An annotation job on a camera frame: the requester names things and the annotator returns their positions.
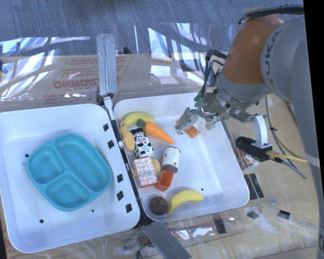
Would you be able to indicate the black cylinder on white bracket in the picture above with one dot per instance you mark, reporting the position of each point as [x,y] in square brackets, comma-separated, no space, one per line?
[253,146]

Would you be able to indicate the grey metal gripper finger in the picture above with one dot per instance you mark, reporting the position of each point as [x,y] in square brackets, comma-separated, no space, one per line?
[211,123]
[186,120]

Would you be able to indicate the brown doughnut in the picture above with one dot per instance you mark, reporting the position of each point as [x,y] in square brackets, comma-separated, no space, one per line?
[158,205]

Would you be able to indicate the yellow bread piece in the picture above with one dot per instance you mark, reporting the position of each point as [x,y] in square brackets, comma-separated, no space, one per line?
[157,166]

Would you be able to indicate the white plastic tray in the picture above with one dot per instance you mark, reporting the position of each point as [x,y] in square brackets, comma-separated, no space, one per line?
[15,181]
[212,172]

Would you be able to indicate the orange flat square block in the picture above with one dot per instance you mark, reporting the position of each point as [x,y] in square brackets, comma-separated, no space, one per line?
[192,132]

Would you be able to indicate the orange print white carton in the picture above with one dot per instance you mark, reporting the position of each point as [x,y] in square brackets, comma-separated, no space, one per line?
[145,172]

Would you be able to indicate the cow print carton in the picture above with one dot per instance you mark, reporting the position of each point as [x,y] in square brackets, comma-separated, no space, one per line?
[142,143]

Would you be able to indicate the blue divided plate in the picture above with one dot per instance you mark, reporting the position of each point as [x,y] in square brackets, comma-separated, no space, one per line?
[68,170]

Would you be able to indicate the red orange cube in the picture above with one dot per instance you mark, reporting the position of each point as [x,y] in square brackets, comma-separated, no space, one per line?
[165,180]

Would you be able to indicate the white and orange packet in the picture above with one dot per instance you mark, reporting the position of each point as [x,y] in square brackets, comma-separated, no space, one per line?
[247,160]

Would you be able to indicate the thin black and white rod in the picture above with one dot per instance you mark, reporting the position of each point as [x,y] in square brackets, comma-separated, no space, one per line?
[123,156]

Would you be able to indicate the yellow ridged biscuit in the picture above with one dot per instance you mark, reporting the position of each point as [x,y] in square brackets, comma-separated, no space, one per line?
[128,139]

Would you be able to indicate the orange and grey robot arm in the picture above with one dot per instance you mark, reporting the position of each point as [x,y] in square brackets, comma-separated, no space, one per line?
[284,64]

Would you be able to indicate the orange carrot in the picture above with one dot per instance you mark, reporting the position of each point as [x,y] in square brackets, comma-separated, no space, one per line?
[156,131]

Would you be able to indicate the white can with orange dots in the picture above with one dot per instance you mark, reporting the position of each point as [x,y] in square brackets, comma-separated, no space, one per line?
[171,158]

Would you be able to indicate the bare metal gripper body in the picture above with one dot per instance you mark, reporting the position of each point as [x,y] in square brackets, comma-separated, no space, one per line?
[223,108]

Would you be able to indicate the yellow banana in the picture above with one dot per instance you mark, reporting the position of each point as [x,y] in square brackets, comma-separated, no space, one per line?
[136,117]
[183,197]

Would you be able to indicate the brown cardboard board, red print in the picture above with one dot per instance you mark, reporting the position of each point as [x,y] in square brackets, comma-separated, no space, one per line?
[155,69]

